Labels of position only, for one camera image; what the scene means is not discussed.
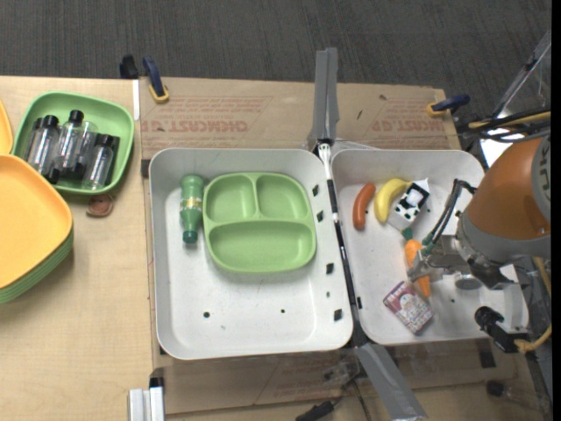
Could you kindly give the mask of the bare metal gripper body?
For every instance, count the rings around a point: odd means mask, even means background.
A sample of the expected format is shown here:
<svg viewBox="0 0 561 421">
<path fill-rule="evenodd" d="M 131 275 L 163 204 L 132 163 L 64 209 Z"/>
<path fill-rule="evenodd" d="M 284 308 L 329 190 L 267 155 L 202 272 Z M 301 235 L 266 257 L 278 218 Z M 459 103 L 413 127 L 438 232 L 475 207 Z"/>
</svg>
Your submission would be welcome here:
<svg viewBox="0 0 561 421">
<path fill-rule="evenodd" d="M 450 268 L 467 271 L 490 290 L 504 289 L 513 283 L 501 272 L 497 261 L 477 252 L 469 243 L 462 243 L 452 235 L 443 235 L 428 256 L 427 263 L 433 268 Z"/>
</svg>

